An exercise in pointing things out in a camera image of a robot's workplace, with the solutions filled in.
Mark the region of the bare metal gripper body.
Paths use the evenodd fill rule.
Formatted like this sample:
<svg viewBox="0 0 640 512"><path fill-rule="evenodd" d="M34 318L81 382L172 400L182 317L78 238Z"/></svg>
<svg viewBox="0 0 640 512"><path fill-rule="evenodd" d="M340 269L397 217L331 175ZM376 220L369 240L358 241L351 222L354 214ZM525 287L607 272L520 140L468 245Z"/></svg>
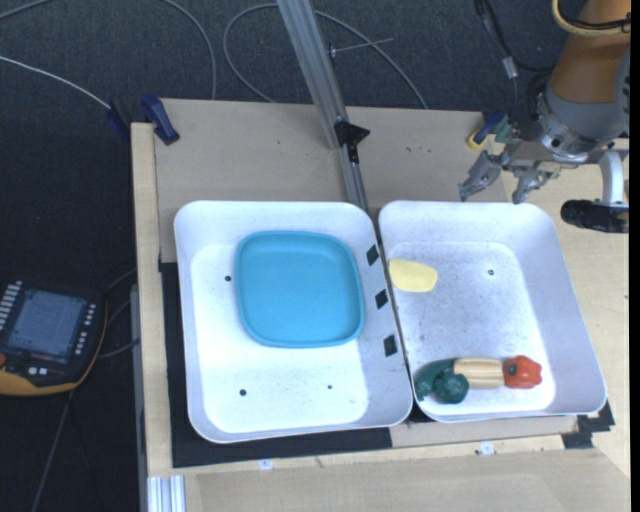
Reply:
<svg viewBox="0 0 640 512"><path fill-rule="evenodd" d="M596 163L611 147L612 139L592 140L566 127L539 120L514 124L504 138L499 162L503 170L547 170Z"/></svg>

